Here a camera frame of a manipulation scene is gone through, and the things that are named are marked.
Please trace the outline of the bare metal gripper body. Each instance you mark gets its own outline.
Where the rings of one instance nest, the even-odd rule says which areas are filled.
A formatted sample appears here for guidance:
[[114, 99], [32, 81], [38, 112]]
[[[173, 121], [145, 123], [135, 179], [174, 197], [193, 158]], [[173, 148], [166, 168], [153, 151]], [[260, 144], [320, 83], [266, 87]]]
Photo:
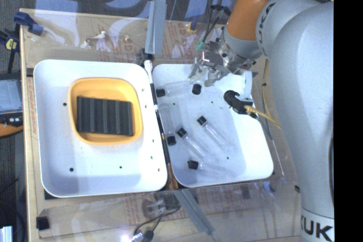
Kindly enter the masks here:
[[254, 59], [242, 57], [233, 51], [225, 42], [203, 44], [197, 64], [207, 69], [220, 71], [223, 74], [242, 75], [255, 64]]

